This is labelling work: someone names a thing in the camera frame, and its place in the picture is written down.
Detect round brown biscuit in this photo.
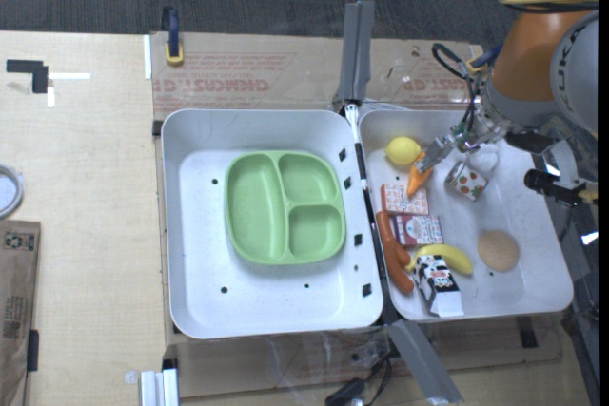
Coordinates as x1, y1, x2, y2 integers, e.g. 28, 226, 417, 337
476, 229, 521, 274

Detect pink carton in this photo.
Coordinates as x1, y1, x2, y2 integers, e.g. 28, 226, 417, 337
388, 213, 445, 249

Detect black and white cow carton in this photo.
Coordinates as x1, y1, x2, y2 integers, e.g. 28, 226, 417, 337
411, 254, 465, 319

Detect orange patterned carton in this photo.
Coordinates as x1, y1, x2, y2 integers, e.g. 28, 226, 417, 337
380, 183, 430, 217

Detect grey ring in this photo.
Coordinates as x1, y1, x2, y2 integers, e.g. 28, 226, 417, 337
0, 164, 25, 221

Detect brown cardboard board red print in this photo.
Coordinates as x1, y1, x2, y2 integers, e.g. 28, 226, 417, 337
148, 30, 564, 399

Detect white carton with strawberry print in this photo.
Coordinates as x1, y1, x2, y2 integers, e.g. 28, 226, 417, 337
443, 160, 490, 203

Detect orange sausage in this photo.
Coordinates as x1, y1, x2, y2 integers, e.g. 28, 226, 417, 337
375, 209, 411, 267
383, 242, 416, 296

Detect white plastic tray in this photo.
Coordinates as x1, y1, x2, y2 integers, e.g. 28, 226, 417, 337
160, 107, 385, 340
357, 108, 576, 324

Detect black cylinder on white bracket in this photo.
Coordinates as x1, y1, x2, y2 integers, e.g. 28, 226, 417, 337
522, 138, 598, 210

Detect white fluffy ball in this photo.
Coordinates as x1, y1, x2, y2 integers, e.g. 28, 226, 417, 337
468, 144, 501, 175

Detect orange carrot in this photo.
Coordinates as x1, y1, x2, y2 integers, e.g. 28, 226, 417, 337
405, 150, 435, 199

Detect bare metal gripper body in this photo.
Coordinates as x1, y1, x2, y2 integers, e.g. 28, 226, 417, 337
450, 108, 507, 154

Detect yellow lemon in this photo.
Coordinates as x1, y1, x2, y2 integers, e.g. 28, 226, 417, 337
383, 136, 423, 166

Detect green divided plate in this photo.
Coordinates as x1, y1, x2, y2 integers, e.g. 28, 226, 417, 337
224, 149, 347, 266

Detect yellow banana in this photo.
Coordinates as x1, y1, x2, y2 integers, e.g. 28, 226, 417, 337
404, 243, 475, 278

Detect black block with wires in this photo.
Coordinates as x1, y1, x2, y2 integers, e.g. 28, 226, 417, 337
324, 377, 367, 406

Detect brown paper bag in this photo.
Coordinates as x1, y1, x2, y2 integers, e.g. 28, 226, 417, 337
0, 219, 42, 406

